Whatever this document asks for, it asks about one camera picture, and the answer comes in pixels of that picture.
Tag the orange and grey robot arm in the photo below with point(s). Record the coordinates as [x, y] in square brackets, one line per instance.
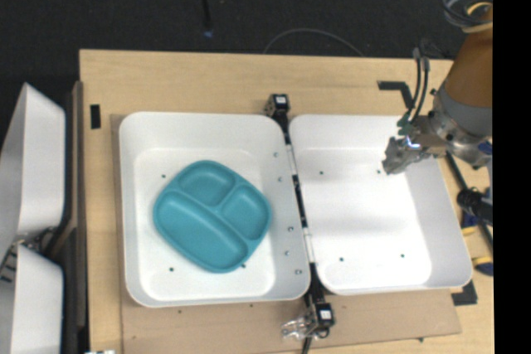
[473, 70]

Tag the white plastic tray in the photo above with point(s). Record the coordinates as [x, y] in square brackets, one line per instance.
[365, 219]
[207, 132]

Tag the blue divided plate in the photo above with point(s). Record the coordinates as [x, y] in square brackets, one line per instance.
[209, 219]

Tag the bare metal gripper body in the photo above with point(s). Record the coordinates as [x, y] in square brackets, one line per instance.
[450, 143]

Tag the thin black and white rod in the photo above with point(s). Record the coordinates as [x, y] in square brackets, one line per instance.
[299, 203]

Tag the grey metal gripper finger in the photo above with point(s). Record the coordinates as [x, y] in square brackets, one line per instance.
[410, 156]
[391, 157]

